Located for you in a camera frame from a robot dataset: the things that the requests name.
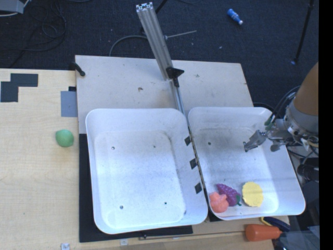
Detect thin black and white rod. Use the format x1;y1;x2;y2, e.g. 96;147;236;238
169;79;209;209

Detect purple toy grapes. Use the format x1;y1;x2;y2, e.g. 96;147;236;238
216;183;242;207

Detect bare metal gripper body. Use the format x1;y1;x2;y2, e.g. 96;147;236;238
265;118;304;145

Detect white plastic tray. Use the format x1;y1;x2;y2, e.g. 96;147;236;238
85;108;209;235
187;106;306;221

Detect blue bottle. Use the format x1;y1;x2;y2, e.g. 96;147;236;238
226;8;244;26

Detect yellow toy biscuit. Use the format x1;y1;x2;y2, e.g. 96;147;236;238
241;181;264;208

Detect green toy lime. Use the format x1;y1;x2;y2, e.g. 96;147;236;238
55;129;75;148

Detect orange toy fruit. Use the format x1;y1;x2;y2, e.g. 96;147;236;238
209;191;230;214

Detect pale flat board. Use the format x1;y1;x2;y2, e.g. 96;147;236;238
75;55;254;135

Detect black cylinder on white bracket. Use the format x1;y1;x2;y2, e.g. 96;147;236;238
297;136;319;182

